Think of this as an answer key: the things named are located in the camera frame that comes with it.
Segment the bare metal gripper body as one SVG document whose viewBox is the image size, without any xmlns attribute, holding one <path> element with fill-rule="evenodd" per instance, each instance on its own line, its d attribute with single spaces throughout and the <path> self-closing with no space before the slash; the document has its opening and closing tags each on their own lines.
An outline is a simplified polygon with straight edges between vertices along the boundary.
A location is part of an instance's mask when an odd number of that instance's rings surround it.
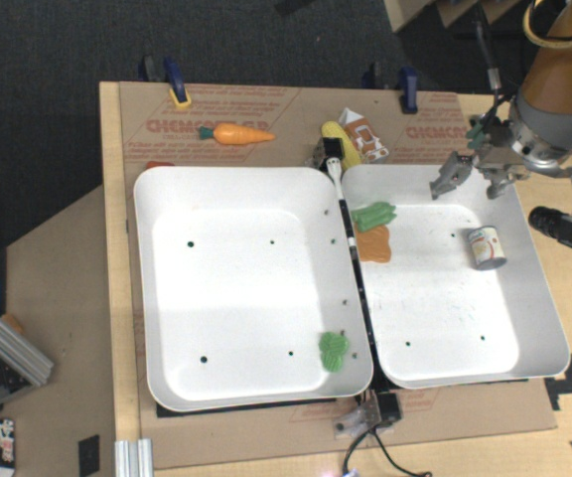
<svg viewBox="0 0 572 477">
<path fill-rule="evenodd" d="M 572 155 L 572 135 L 561 135 L 558 140 L 520 130 L 479 132 L 471 139 L 474 165 L 479 170 L 526 176 L 529 172 L 551 178 L 566 178 L 572 168 L 563 167 Z"/>
</svg>

